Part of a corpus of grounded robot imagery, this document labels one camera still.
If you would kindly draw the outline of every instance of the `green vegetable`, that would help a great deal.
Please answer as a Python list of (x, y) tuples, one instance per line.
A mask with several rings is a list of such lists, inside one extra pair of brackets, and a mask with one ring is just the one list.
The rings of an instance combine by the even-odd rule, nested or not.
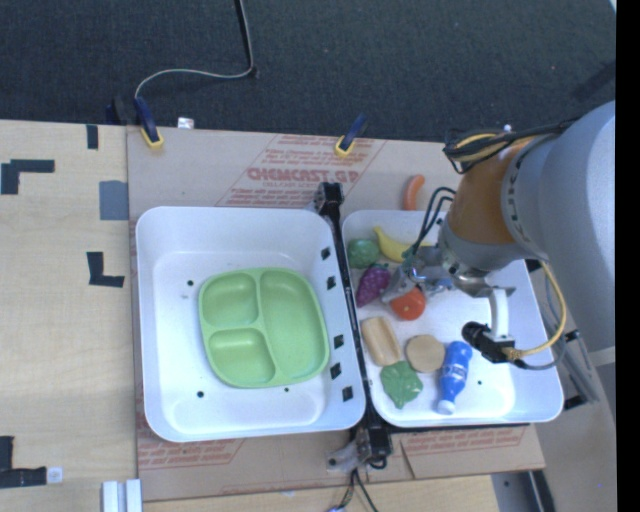
[(411, 402), (422, 391), (422, 381), (407, 361), (398, 361), (380, 371), (382, 387), (398, 409)]
[(367, 268), (380, 258), (380, 248), (368, 238), (354, 238), (347, 247), (347, 257), (351, 267)]

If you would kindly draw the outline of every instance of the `blue bottle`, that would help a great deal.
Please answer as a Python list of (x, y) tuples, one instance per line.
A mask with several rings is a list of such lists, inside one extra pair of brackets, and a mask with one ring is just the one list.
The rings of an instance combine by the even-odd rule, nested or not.
[(447, 347), (440, 374), (440, 414), (453, 414), (456, 410), (455, 400), (467, 383), (469, 360), (473, 355), (471, 345), (464, 341), (453, 341)]

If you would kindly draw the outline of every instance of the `white tray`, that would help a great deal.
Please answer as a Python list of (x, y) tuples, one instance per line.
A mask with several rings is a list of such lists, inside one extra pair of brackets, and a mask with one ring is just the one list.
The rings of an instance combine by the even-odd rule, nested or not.
[[(357, 211), (343, 223), (345, 246), (353, 238), (376, 239), (374, 226), (393, 235), (398, 241), (415, 242), (424, 217), (414, 211)], [(437, 240), (437, 226), (429, 233), (428, 241)], [(393, 270), (397, 264), (390, 264)], [(362, 274), (353, 269), (352, 286), (355, 290)], [(515, 286), (509, 297), (509, 327), (517, 348), (531, 348), (547, 339), (524, 262), (514, 262), (496, 273), (492, 284)], [(468, 321), (491, 323), (488, 299), (472, 299), (459, 290), (441, 292), (428, 299), (427, 308), (414, 321), (399, 320), (397, 316), (376, 300), (357, 308), (358, 320), (372, 316), (386, 316), (392, 323), (403, 353), (412, 336), (431, 334), (448, 344), (461, 340), (461, 329)], [(392, 425), (402, 428), (441, 427), (460, 425), (495, 425), (534, 423), (554, 419), (562, 411), (564, 397), (555, 368), (531, 371), (511, 364), (493, 364), (474, 350), (470, 362), (467, 385), (456, 399), (456, 412), (443, 416), (436, 411), (439, 398), (438, 372), (418, 374), (424, 388), (418, 397), (402, 409), (396, 408), (382, 388), (381, 368), (375, 365), (363, 341), (366, 371), (371, 384), (373, 405)], [(552, 361), (550, 350), (527, 358), (530, 364), (541, 365)]]
[[(345, 430), (365, 397), (329, 225), (306, 210), (159, 207), (136, 226), (145, 415), (169, 441)], [(305, 382), (241, 389), (211, 369), (198, 291), (214, 274), (284, 267), (312, 284), (331, 349)]]

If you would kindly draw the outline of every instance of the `brown round cookie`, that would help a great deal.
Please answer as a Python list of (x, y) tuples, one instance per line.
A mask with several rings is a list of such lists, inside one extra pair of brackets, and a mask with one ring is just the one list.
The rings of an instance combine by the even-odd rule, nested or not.
[(438, 370), (444, 362), (444, 353), (444, 345), (430, 334), (414, 336), (407, 342), (407, 361), (417, 372)]

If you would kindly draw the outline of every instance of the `wooden table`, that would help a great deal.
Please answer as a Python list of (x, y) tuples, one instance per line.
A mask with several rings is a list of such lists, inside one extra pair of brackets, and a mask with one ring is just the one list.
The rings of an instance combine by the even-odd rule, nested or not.
[[(0, 121), (0, 162), (54, 160), (0, 195), (0, 436), (13, 467), (59, 466), (63, 482), (0, 489), (2, 511), (99, 511), (100, 485), (136, 478), (129, 223), (100, 218), (99, 183), (127, 181), (126, 129)], [(123, 287), (89, 284), (87, 252)], [(379, 510), (497, 511), (491, 477), (369, 485)], [(145, 511), (309, 510), (342, 488), (146, 503)], [(349, 511), (369, 510), (357, 493)]]

